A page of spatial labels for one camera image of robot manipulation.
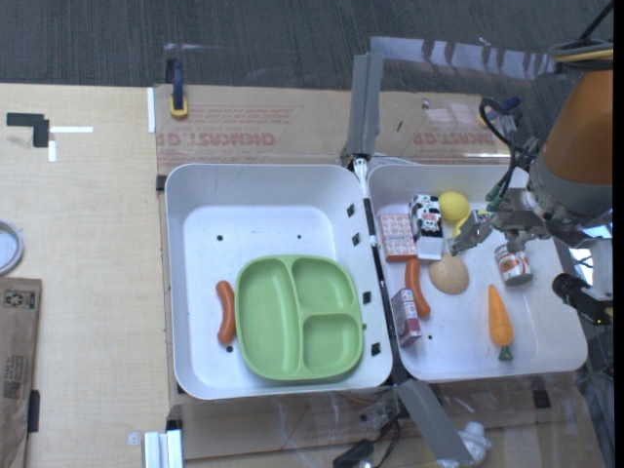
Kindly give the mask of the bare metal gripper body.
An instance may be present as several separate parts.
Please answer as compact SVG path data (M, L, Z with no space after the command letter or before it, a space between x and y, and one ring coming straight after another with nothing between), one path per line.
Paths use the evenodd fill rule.
M508 240L570 241L578 234L577 216L543 190L509 187L488 202L488 211L491 225Z

